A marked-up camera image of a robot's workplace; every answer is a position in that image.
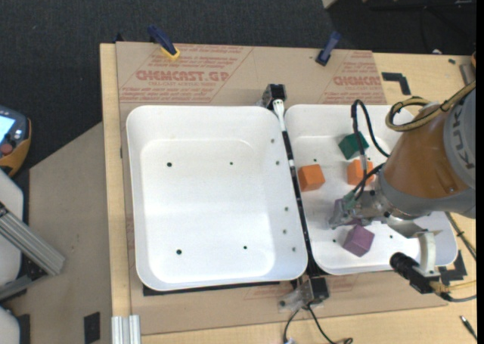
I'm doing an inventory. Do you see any black cylinder on white bracket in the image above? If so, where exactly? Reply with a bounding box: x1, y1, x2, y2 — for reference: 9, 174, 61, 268
389, 231, 442, 294

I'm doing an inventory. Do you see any green cube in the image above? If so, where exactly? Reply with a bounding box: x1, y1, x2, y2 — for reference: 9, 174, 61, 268
337, 131, 371, 160

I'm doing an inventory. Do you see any black block with thin wires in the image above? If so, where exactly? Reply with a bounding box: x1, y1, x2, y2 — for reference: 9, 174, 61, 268
265, 83, 287, 110
308, 277, 330, 304

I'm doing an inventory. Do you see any orange cube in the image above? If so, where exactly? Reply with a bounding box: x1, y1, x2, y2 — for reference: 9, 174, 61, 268
346, 158, 376, 187
297, 163, 327, 193

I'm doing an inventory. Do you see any white plastic tray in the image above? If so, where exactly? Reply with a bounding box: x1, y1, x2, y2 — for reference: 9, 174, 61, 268
125, 104, 309, 293
283, 103, 459, 276

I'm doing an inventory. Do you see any thin black and white rod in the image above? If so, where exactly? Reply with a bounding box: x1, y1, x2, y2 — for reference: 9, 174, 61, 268
272, 98, 315, 276

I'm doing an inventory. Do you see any brown cardboard board red print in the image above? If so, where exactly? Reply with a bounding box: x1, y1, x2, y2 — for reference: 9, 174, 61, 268
114, 41, 449, 336

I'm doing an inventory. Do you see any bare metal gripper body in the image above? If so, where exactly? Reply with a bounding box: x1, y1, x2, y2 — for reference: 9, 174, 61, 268
332, 190, 417, 227

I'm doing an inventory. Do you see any purple cube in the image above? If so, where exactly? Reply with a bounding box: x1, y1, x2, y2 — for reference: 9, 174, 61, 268
342, 224, 376, 258

